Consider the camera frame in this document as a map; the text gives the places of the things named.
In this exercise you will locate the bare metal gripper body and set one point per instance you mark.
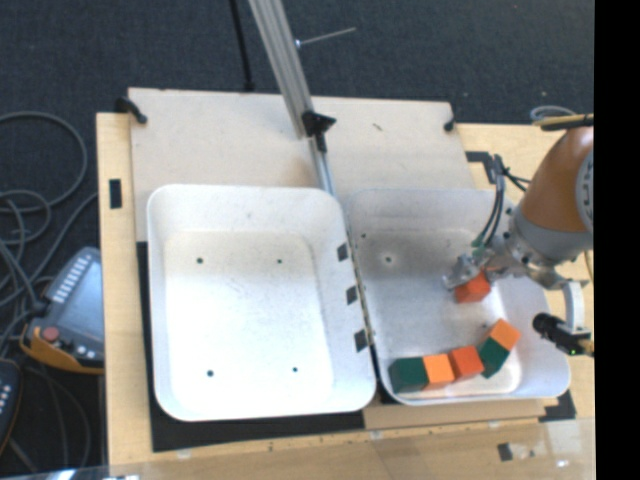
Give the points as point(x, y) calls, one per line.
point(537, 268)

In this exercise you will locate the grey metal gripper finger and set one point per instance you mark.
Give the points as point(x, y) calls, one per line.
point(452, 279)
point(495, 273)

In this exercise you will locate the red cube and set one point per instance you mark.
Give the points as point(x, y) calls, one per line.
point(466, 362)
point(472, 289)

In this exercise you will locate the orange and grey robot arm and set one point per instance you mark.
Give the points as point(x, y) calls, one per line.
point(552, 193)

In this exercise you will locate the white plastic tray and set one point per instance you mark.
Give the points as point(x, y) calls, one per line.
point(415, 308)
point(250, 318)

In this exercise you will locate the orange cube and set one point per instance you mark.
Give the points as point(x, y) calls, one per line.
point(505, 334)
point(439, 369)

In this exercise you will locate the green cube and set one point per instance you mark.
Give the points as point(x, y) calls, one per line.
point(407, 375)
point(492, 358)

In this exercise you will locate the pale wood board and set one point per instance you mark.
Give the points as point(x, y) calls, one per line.
point(225, 138)

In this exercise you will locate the black cylinder on white bracket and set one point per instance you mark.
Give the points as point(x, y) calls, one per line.
point(557, 332)

